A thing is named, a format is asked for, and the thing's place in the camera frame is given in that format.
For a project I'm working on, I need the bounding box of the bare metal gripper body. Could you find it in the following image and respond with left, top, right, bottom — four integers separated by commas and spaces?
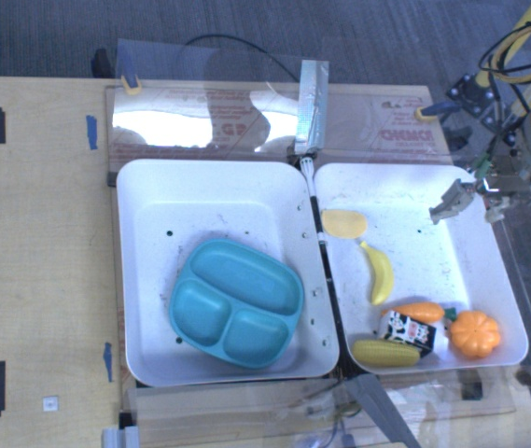
474, 153, 531, 202

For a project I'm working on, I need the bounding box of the white plastic tray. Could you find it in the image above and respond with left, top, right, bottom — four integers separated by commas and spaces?
115, 158, 341, 388
314, 161, 530, 376

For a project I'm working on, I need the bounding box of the brown cardboard board red print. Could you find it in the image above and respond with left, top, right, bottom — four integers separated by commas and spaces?
105, 81, 527, 420

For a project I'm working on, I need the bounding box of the yellow banana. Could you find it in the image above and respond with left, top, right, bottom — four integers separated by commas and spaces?
358, 240, 396, 307

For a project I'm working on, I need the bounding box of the yellow oval biscuit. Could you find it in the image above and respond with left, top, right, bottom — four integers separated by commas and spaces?
320, 208, 369, 241

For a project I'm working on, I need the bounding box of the orange carrot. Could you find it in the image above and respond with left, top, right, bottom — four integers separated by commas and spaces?
381, 301, 458, 325

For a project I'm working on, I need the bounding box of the orange pumpkin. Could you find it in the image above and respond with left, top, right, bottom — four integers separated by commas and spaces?
448, 309, 502, 360

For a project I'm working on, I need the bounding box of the black and white cow carton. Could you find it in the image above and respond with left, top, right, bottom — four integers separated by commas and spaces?
378, 310, 439, 357

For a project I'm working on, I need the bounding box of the yellow corn cob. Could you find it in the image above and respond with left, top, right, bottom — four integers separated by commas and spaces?
351, 338, 422, 370

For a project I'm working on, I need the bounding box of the blue divided plate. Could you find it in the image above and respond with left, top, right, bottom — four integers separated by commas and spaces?
168, 237, 306, 371

